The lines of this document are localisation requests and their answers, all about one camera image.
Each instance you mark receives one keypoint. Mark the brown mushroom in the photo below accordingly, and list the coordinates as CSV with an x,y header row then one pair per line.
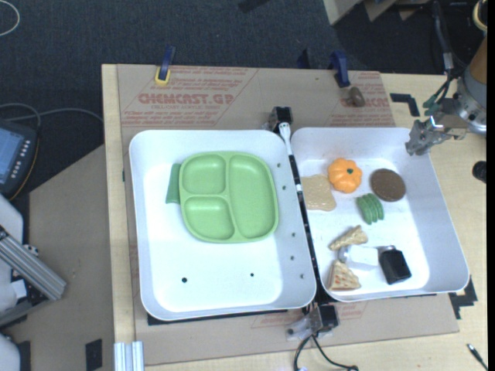
x,y
356,97

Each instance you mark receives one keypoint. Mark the white plastic tray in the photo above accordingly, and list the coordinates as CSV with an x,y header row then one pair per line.
x,y
216,276
410,226

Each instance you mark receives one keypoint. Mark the white plastic bottle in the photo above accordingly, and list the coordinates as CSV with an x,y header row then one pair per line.
x,y
361,256

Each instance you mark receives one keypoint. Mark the black pen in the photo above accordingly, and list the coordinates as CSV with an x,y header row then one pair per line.
x,y
476,356

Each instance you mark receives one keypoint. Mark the black box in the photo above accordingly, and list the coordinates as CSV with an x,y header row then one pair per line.
x,y
394,266

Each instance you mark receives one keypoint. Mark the brown round biscuit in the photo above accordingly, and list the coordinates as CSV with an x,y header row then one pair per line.
x,y
388,185

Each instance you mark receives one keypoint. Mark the thin black and white rod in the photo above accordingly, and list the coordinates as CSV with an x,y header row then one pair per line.
x,y
298,186

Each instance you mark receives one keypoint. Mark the yellow pizza slice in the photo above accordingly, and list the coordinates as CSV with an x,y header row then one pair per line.
x,y
342,277

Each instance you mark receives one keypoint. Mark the orange pumpkin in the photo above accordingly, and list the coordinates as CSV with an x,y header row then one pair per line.
x,y
344,176

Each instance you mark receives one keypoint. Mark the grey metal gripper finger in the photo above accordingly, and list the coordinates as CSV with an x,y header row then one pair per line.
x,y
414,141
427,139

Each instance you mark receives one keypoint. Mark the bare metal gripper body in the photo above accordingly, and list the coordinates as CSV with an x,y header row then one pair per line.
x,y
470,120

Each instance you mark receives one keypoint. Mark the green divided plate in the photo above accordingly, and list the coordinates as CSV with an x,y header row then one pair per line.
x,y
247,195

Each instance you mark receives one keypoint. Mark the brown cardboard board red print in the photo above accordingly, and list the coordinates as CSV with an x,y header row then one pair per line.
x,y
239,91

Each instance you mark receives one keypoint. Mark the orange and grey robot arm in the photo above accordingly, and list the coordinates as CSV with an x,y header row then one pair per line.
x,y
476,79

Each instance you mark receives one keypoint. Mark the yellow cheese wedge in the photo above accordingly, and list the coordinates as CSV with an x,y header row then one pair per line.
x,y
350,239

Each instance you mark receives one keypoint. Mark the green pea pod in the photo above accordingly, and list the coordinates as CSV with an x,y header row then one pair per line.
x,y
370,208

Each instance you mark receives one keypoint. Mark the beige bread slice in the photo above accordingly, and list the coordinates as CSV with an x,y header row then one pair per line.
x,y
318,193

